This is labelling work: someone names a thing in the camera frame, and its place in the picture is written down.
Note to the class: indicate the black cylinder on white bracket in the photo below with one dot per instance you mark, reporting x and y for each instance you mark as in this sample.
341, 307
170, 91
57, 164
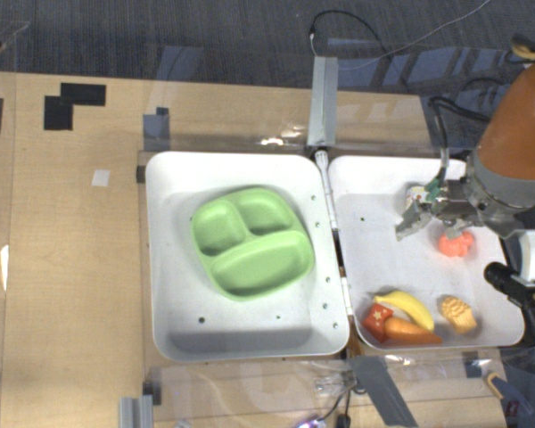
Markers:
510, 279

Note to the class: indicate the orange toy pumpkin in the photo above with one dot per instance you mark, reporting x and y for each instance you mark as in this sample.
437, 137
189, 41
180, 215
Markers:
455, 245

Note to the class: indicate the red cube with yellow star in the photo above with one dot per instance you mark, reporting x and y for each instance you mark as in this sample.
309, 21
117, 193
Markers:
376, 321

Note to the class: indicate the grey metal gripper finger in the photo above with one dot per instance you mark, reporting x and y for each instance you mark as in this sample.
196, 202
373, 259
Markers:
456, 229
414, 223

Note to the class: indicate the white plastic tray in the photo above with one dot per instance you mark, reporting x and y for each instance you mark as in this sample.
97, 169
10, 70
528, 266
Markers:
383, 257
178, 283

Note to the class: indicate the green divided plate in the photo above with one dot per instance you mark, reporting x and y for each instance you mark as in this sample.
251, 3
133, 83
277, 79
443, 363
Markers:
254, 257

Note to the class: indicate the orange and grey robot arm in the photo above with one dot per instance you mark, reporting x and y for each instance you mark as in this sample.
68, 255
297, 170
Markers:
517, 123

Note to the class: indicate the yellow banana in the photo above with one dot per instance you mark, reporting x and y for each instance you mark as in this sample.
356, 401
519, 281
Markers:
410, 306

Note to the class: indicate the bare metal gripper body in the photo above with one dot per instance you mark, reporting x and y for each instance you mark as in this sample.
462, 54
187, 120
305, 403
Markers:
455, 203

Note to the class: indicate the orange carrot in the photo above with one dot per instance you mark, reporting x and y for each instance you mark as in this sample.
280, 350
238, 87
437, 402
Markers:
410, 331

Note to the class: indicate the yellow cupcake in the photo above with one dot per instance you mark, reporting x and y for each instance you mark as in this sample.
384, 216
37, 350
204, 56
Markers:
459, 314

